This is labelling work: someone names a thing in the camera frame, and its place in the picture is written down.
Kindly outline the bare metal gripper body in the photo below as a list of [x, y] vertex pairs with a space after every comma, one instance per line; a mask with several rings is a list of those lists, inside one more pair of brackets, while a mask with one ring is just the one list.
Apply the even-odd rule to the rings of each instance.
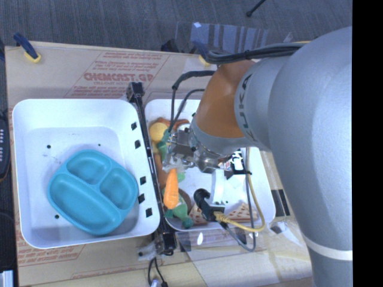
[[192, 129], [177, 130], [172, 135], [170, 154], [193, 162], [203, 173], [213, 173], [215, 169], [222, 169], [224, 163], [229, 161], [229, 155], [221, 155], [203, 146], [195, 137]]

